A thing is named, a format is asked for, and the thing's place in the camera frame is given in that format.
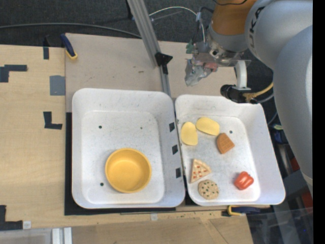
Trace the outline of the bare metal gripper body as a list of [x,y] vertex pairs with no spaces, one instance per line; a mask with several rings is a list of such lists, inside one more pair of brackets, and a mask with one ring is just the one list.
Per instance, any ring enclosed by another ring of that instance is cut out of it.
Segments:
[[220,46],[210,47],[208,42],[197,42],[193,45],[190,67],[194,70],[215,72],[219,67],[234,67],[237,62],[243,61],[246,66],[251,60],[245,59],[243,52],[232,52]]

